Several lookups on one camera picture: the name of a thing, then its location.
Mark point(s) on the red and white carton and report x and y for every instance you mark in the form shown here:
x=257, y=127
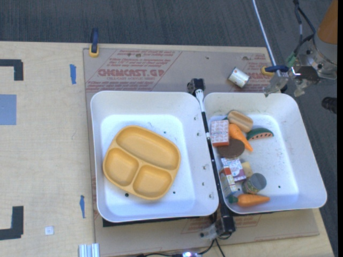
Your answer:
x=235, y=169

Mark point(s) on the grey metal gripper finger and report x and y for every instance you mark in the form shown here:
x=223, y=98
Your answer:
x=277, y=84
x=300, y=88

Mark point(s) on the orange divided plate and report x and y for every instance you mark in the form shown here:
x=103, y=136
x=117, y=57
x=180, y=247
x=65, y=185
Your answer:
x=142, y=160

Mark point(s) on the green can with grey lid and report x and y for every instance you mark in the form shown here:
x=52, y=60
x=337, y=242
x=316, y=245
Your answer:
x=254, y=184

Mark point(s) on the white plastic tray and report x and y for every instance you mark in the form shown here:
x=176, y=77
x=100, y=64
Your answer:
x=289, y=159
x=193, y=154

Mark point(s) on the green watermelon slice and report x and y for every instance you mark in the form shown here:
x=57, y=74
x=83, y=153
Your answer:
x=259, y=134

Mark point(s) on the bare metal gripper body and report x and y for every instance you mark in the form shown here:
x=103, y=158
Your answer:
x=308, y=72

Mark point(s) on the pale yellow cheese block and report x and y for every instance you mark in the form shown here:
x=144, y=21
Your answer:
x=247, y=169

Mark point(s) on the brown round biscuit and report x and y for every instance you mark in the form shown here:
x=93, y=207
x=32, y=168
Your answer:
x=230, y=149

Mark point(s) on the orange carrot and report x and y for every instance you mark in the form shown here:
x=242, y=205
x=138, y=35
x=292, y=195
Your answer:
x=250, y=200
x=237, y=134

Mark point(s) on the thin black and white rod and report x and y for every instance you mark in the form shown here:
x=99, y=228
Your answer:
x=207, y=132

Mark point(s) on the brown cardboard board, red print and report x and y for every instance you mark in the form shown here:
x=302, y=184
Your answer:
x=166, y=68

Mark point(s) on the tan hot dog bun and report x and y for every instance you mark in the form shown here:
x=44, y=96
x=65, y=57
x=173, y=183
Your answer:
x=240, y=120

